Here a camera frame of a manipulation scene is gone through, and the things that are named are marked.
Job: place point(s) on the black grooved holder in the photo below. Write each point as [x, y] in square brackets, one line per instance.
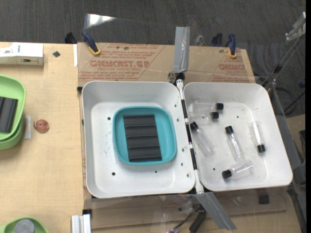
[143, 139]
[7, 114]

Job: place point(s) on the thin black and white rod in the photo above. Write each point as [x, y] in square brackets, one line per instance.
[189, 132]

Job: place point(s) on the blue plate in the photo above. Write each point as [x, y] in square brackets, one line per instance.
[119, 135]

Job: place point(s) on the clear bottle with black cap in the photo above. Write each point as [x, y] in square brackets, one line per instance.
[257, 133]
[202, 117]
[239, 169]
[206, 105]
[234, 143]
[203, 141]

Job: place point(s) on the brown cardboard board red print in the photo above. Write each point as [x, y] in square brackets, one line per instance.
[155, 59]

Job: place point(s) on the white plastic tray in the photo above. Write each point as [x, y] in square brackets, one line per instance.
[102, 178]
[272, 169]

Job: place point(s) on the brown round disc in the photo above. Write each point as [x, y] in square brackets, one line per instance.
[41, 126]

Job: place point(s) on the white cardboard box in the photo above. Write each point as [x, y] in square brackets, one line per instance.
[26, 53]

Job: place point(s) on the green plate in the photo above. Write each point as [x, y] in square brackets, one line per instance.
[9, 144]
[41, 227]
[9, 87]

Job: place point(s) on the grey round can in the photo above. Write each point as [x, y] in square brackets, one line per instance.
[24, 226]

